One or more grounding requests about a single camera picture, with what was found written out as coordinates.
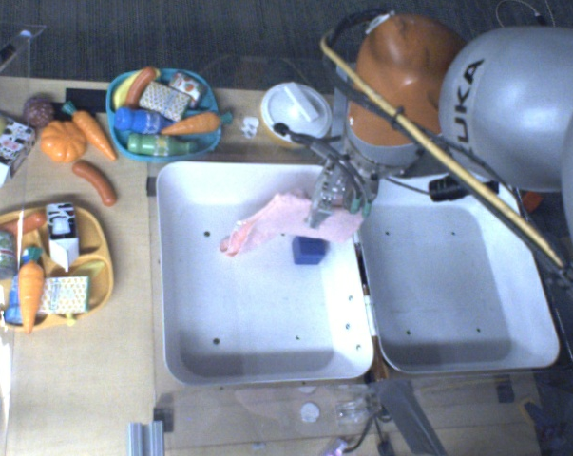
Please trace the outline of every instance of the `blue bottle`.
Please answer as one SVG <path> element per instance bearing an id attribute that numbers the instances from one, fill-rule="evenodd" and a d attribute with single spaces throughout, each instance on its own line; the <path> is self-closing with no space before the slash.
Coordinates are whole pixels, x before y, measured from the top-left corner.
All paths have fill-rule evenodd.
<path id="1" fill-rule="evenodd" d="M 115 128 L 121 132 L 151 135 L 160 133 L 163 128 L 173 123 L 155 111 L 131 110 L 124 106 L 115 112 Z"/>

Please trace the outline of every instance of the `teal basket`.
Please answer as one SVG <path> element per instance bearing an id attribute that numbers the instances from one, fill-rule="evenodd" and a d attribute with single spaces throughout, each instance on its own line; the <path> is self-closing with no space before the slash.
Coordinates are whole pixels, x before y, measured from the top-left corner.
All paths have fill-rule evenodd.
<path id="1" fill-rule="evenodd" d="M 194 140 L 198 143 L 198 149 L 196 152 L 192 154 L 185 154 L 179 156 L 167 156 L 167 157 L 154 157 L 154 156 L 142 156 L 139 154 L 133 154 L 129 150 L 127 150 L 127 138 L 129 137 L 129 131 L 120 131 L 115 129 L 115 110 L 113 109 L 112 97 L 113 92 L 124 80 L 131 76 L 135 72 L 138 71 L 129 71 L 124 74 L 120 74 L 117 78 L 115 78 L 111 84 L 108 86 L 108 91 L 106 92 L 106 114 L 108 116 L 108 128 L 111 134 L 111 138 L 115 143 L 115 147 L 119 151 L 120 154 L 132 159 L 134 161 L 140 162 L 175 162 L 175 161 L 187 161 L 190 159 L 195 159 L 201 157 L 208 152 L 213 151 L 220 142 L 220 135 L 221 135 L 221 128 L 217 129 L 211 133 L 204 133 L 199 135 L 188 135 L 187 140 Z M 184 69 L 160 69 L 162 73 L 158 79 L 159 83 L 167 85 L 170 82 L 170 79 L 176 72 L 184 73 L 202 85 L 206 86 L 206 92 L 203 95 L 203 98 L 198 103 L 198 107 L 194 110 L 187 110 L 184 115 L 184 118 L 190 117 L 193 115 L 197 115 L 198 113 L 202 113 L 203 111 L 214 111 L 219 113 L 219 105 L 217 104 L 217 99 L 210 88 L 210 85 L 206 83 L 206 81 L 199 75 L 191 71 L 187 71 Z"/>

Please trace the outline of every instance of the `blue block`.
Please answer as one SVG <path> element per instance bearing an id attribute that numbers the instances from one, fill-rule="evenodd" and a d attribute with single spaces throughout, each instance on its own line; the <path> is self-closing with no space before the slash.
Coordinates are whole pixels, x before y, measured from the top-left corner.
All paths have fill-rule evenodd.
<path id="1" fill-rule="evenodd" d="M 318 238 L 295 237 L 293 258 L 295 265 L 317 265 L 326 255 L 326 241 Z"/>

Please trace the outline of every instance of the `wooden table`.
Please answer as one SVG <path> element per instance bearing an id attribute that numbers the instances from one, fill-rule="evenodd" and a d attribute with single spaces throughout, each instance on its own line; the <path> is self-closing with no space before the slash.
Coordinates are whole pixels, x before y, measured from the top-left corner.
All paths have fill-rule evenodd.
<path id="1" fill-rule="evenodd" d="M 0 110 L 17 118 L 27 97 L 41 94 L 62 102 L 66 87 L 105 90 L 107 83 L 0 78 Z M 216 95 L 221 111 L 232 111 L 234 121 L 204 160 L 317 162 L 309 152 L 277 147 L 262 134 L 252 140 L 240 134 L 243 117 L 258 116 L 262 92 L 218 89 Z M 99 120 L 106 125 L 105 115 Z M 173 409 L 178 429 L 165 435 L 166 454 L 172 456 L 256 454 L 263 448 L 260 454 L 318 454 L 332 436 L 359 433 L 360 425 L 339 426 L 334 411 L 363 385 L 184 389 L 176 383 L 162 360 L 157 208 L 146 188 L 160 167 L 123 157 L 110 162 L 91 147 L 86 159 L 114 184 L 115 206 L 104 207 L 87 182 L 69 166 L 51 162 L 38 146 L 0 189 L 0 214 L 63 200 L 85 207 L 104 227 L 115 274 L 106 306 L 72 328 L 32 335 L 0 329 L 0 455 L 125 454 L 128 423 L 150 423 L 155 407 Z M 424 382 L 420 393 L 443 442 L 452 441 L 451 454 L 471 454 L 472 447 L 478 449 L 475 454 L 490 454 L 474 443 L 486 437 L 494 438 L 489 447 L 495 452 L 497 447 L 506 452 L 519 447 L 520 454 L 536 451 L 532 427 L 514 404 L 496 404 L 490 380 L 446 380 L 445 390 L 440 381 L 432 383 Z M 521 376 L 515 384 L 518 393 L 537 395 L 532 377 Z M 468 396 L 453 387 L 463 387 Z M 313 424 L 300 417 L 306 402 L 320 408 Z M 407 453 L 395 426 L 386 430 L 397 453 Z M 360 454 L 375 451 L 372 435 Z"/>

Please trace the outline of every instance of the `pink cloth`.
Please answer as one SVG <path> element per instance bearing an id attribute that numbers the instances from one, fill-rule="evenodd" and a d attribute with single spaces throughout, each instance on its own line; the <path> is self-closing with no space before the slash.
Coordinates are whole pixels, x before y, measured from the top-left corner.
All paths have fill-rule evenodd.
<path id="1" fill-rule="evenodd" d="M 305 221 L 311 206 L 311 200 L 299 193 L 276 194 L 260 211 L 238 221 L 231 236 L 220 243 L 220 250 L 233 257 L 253 250 L 282 233 L 342 242 L 353 235 L 363 221 L 360 213 L 352 215 L 342 208 L 336 208 L 319 228 L 314 229 Z"/>

